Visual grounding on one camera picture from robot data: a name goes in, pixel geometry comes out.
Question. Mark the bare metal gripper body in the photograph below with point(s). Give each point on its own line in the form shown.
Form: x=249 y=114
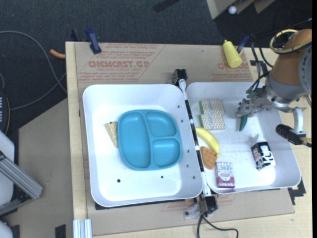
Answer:
x=266 y=102

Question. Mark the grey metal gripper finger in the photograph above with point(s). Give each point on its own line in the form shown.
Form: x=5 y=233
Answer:
x=241 y=110
x=250 y=111

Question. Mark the green pointed toy vegetable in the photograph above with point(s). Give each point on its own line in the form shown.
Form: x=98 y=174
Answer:
x=242 y=124

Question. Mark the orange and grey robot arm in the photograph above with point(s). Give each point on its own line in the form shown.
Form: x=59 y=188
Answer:
x=287 y=66

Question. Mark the patterned packet with green edge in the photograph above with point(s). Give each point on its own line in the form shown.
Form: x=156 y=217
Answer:
x=212 y=107
x=213 y=122

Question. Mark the yellow banana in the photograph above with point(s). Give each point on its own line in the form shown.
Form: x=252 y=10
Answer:
x=209 y=139

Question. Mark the white plastic tray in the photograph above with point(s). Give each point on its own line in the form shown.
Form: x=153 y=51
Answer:
x=138 y=187
x=237 y=155

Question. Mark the black and white milk carton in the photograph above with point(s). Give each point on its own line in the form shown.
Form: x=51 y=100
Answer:
x=263 y=156

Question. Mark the thin black and white rod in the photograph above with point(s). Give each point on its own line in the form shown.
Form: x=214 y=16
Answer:
x=190 y=113

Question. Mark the yellow bottle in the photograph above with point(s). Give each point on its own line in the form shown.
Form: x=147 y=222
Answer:
x=231 y=54

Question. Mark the orange waffle biscuit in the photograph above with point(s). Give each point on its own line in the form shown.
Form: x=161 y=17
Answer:
x=207 y=157

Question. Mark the pink and white carton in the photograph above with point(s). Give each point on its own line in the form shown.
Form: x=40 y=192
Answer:
x=225 y=175

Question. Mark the blue divided plate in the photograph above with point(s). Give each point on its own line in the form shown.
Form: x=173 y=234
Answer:
x=148 y=140

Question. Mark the white ball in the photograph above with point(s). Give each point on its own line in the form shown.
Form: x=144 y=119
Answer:
x=232 y=9

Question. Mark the brown cardboard board, red print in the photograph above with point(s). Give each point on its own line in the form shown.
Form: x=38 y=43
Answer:
x=148 y=66

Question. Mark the beige pizza slice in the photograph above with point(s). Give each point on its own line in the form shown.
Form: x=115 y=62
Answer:
x=112 y=131

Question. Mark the orange sausage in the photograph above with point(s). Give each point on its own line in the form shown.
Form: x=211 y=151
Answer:
x=58 y=54

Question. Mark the black cylinder on white bracket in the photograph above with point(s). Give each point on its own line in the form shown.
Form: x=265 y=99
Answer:
x=288 y=133

